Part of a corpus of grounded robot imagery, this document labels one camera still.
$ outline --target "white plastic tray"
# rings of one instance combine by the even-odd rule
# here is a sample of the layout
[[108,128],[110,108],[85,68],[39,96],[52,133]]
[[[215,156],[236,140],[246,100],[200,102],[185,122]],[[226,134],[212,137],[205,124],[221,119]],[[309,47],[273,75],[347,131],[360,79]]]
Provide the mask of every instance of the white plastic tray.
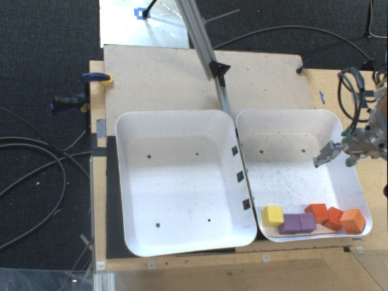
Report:
[[255,203],[258,224],[272,241],[356,236],[323,226],[310,234],[280,235],[278,228],[263,227],[261,210],[282,206],[283,213],[303,213],[312,203],[340,210],[359,209],[366,220],[363,232],[372,228],[364,193],[354,167],[345,166],[340,154],[328,164],[313,165],[312,158],[329,140],[341,141],[341,123],[326,110],[246,110],[237,118],[239,139]]
[[227,114],[130,112],[117,120],[116,141],[125,243],[135,255],[238,247],[255,239]]

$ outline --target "wooden table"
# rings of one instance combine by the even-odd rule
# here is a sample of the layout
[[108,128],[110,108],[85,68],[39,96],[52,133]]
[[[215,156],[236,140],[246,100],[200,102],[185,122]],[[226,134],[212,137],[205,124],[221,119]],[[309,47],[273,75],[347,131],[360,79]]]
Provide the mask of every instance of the wooden table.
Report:
[[[108,72],[101,61],[91,61],[90,71]],[[337,73],[310,69],[300,76],[307,78],[315,108],[334,112],[347,127],[349,120],[336,98]],[[363,75],[371,88],[371,72]],[[105,87],[90,83],[90,97],[92,133],[96,133],[97,120],[107,117]],[[105,138],[97,143],[106,146]],[[93,156],[92,167],[95,269],[116,272],[117,290],[388,290],[387,198],[383,195],[387,163],[383,160],[365,159],[356,166],[373,218],[371,233],[361,239],[260,241],[235,253],[130,259],[106,259],[106,157]]]

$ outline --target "black carpet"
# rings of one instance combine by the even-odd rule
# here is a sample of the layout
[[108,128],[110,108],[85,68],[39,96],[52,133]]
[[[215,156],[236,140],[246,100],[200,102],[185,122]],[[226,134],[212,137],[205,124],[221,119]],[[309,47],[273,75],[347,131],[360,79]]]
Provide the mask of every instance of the black carpet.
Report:
[[[214,46],[247,32],[279,25],[308,25],[335,32],[383,62],[386,39],[363,37],[369,0],[197,0],[210,19],[240,9],[207,24]],[[86,115],[53,116],[54,96],[82,93],[80,74],[91,59],[102,59],[99,48],[98,0],[0,0],[0,106],[40,129],[58,147],[67,147],[87,126]],[[372,31],[387,34],[387,0],[375,0]],[[341,69],[366,61],[349,45],[318,32],[266,32],[223,47],[230,50],[296,53],[306,67]],[[37,134],[0,113],[0,137]],[[90,150],[85,137],[71,152]],[[27,149],[0,150],[0,191],[29,171],[50,161]],[[86,168],[87,157],[78,158]],[[0,250],[0,267],[71,269],[84,248],[80,234],[90,238],[89,182],[71,164],[67,193],[47,224]],[[27,180],[0,198],[0,246],[34,226],[54,208],[61,193],[58,167]],[[88,261],[85,255],[78,268]]]

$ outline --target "orange cube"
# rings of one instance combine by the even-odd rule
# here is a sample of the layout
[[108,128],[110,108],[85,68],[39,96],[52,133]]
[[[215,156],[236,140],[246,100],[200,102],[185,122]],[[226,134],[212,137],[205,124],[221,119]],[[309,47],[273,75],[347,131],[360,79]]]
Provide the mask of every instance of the orange cube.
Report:
[[358,209],[345,210],[339,219],[346,233],[361,233],[365,226],[365,218]]
[[327,214],[329,215],[329,219],[322,224],[324,227],[327,227],[330,230],[339,230],[342,228],[340,223],[340,218],[343,214],[342,210],[330,207]]
[[311,212],[314,214],[314,219],[317,224],[322,224],[329,219],[327,208],[325,204],[311,204],[304,209],[304,212]]

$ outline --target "toy block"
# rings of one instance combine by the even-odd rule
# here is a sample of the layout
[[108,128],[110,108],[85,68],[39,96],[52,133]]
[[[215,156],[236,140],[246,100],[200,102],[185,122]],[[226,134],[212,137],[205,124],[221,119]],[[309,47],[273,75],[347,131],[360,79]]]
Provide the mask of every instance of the toy block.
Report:
[[365,218],[358,209],[345,210],[339,219],[346,233],[361,233],[365,226]]
[[329,215],[329,219],[322,224],[324,227],[327,227],[330,230],[339,230],[342,228],[340,223],[340,218],[343,214],[342,210],[330,207],[327,214]]
[[329,219],[325,204],[311,204],[304,209],[304,212],[314,214],[314,219],[317,224],[322,224]]
[[300,233],[311,233],[312,231],[316,230],[314,214],[301,213],[299,214],[299,221],[301,223]]
[[282,235],[293,235],[301,231],[299,215],[284,215],[284,223],[279,226],[279,233]]
[[261,211],[261,221],[265,227],[278,227],[284,223],[280,206],[267,206]]

